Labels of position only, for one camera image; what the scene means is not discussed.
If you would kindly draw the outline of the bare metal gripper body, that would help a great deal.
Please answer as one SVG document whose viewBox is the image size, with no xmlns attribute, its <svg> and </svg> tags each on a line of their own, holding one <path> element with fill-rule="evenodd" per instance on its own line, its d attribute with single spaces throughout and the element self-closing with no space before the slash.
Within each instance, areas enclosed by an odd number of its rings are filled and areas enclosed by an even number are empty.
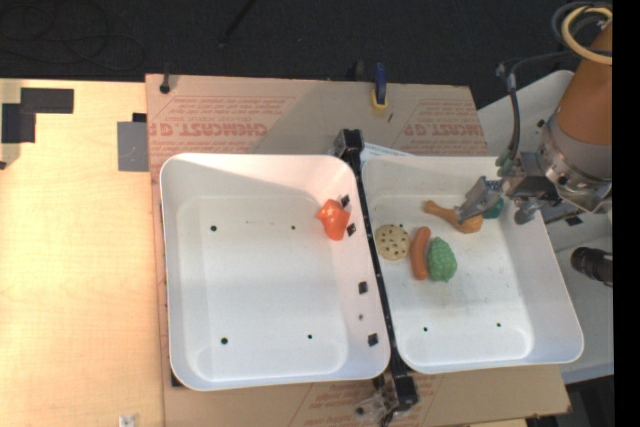
<svg viewBox="0 0 640 427">
<path fill-rule="evenodd" d="M 502 191 L 515 204 L 514 221 L 536 217 L 550 223 L 612 208 L 612 181 L 569 164 L 563 155 L 540 149 L 522 152 L 502 178 Z"/>
</svg>

